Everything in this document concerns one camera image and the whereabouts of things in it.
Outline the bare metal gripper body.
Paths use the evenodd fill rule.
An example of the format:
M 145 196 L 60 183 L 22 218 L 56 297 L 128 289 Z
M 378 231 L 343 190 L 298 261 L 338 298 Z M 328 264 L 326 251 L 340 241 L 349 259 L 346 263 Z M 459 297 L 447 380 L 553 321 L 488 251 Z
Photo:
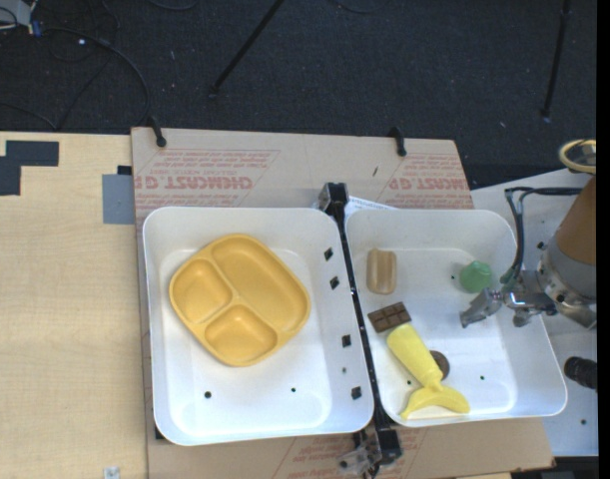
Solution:
M 540 268 L 510 270 L 501 278 L 504 305 L 515 309 L 531 309 L 536 315 L 562 315 L 584 328 L 596 327 L 595 302 L 571 288 L 555 272 Z

